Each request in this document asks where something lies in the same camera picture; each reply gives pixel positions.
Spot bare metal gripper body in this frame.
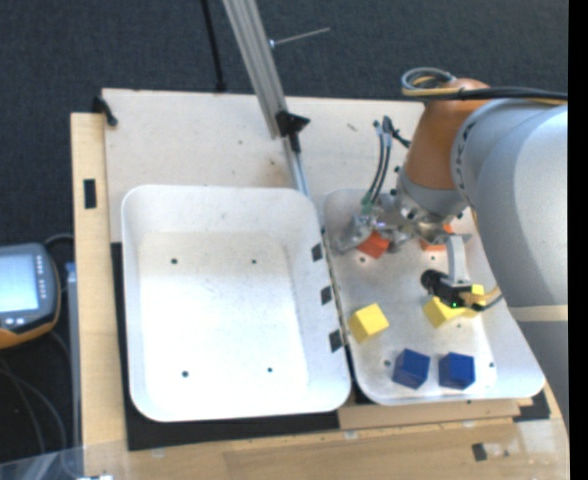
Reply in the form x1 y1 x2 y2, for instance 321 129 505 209
353 193 471 244

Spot orange cube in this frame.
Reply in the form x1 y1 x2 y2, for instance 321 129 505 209
357 231 391 261
419 224 455 253

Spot yellow cube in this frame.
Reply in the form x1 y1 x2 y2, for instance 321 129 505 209
421 294 468 330
348 302 391 345

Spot white plastic tray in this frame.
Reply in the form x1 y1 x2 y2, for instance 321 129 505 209
321 187 547 407
120 183 353 424

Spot blue cube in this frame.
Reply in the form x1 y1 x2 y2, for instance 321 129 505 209
437 351 477 391
391 348 432 390

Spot pale wood board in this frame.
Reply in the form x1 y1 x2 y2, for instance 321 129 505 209
100 87 536 431

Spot black cylinder on white bracket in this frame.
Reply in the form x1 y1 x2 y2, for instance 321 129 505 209
419 234 474 311

